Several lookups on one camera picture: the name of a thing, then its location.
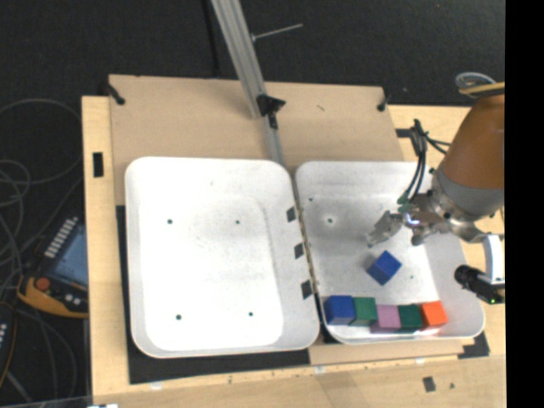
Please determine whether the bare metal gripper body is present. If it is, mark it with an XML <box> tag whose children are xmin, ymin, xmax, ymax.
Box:
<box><xmin>400</xmin><ymin>190</ymin><xmax>490</xmax><ymax>242</ymax></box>

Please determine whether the blue cube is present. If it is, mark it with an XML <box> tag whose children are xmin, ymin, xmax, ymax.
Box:
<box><xmin>323</xmin><ymin>294</ymin><xmax>356</xmax><ymax>326</ymax></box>
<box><xmin>365</xmin><ymin>250</ymin><xmax>404</xmax><ymax>287</ymax></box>

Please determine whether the white plastic tray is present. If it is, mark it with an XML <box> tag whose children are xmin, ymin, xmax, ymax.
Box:
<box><xmin>293</xmin><ymin>160</ymin><xmax>486</xmax><ymax>346</ymax></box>
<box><xmin>123</xmin><ymin>156</ymin><xmax>321</xmax><ymax>360</ymax></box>

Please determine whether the orange cube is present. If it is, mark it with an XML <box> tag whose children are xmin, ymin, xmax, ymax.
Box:
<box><xmin>419</xmin><ymin>300</ymin><xmax>450</xmax><ymax>328</ymax></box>

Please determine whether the green cube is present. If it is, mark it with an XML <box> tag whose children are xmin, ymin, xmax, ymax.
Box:
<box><xmin>397</xmin><ymin>303</ymin><xmax>424</xmax><ymax>331</ymax></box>
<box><xmin>349</xmin><ymin>296</ymin><xmax>379</xmax><ymax>327</ymax></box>

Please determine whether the pink cube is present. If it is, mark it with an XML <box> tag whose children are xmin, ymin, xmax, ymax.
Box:
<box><xmin>369</xmin><ymin>303</ymin><xmax>403</xmax><ymax>335</ymax></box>

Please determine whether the pale brown flat board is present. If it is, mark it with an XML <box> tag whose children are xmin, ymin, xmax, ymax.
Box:
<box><xmin>107</xmin><ymin>73</ymin><xmax>478</xmax><ymax>366</ymax></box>

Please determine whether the black cylinder on white bracket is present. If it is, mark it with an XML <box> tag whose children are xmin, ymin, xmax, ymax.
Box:
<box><xmin>453</xmin><ymin>234</ymin><xmax>506</xmax><ymax>306</ymax></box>

